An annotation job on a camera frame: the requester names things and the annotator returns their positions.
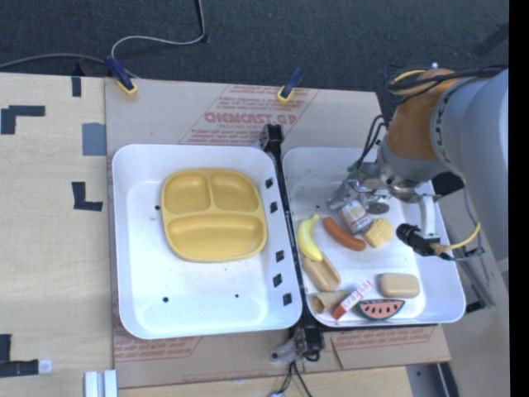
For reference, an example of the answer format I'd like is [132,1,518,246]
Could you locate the thin black rod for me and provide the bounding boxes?
[270,146,310,331]

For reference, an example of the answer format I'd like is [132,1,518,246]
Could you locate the tan bread loaf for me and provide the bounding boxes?
[378,272,422,299]

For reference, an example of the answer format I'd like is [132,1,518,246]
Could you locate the yellow corn cob piece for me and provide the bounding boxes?
[362,218,395,249]

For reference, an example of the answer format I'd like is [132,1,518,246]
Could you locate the black cylinder on white bracket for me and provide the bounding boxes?
[395,182,446,258]

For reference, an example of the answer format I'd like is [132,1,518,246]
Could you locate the tan hot dog bun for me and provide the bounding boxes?
[301,254,342,294]

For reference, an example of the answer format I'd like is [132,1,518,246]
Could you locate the black block with thin wires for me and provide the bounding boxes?
[269,324,326,366]
[257,123,286,154]

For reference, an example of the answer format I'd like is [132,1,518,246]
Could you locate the white plastic tray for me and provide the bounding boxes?
[282,146,467,328]
[111,143,304,341]

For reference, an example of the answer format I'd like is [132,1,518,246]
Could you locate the red and white tube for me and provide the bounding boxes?
[331,280,374,321]

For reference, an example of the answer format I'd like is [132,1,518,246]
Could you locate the orange sausage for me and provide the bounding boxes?
[322,216,368,252]

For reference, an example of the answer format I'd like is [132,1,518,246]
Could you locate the yellow banana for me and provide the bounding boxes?
[296,213,325,263]

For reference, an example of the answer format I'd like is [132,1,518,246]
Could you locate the yellow divided plate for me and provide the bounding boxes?
[160,168,269,264]

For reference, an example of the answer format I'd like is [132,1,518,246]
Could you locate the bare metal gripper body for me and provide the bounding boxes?
[349,161,441,204]

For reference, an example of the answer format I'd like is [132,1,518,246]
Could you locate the brown cardboard board, red print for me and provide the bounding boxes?
[103,76,452,389]

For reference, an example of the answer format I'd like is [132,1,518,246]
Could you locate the white and red can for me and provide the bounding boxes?
[338,199,374,236]

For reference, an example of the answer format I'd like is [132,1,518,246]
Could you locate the tan ice cream cone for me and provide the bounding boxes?
[309,289,350,315]

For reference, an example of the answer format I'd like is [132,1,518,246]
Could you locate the red watermelon slice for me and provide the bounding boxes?
[354,298,407,323]

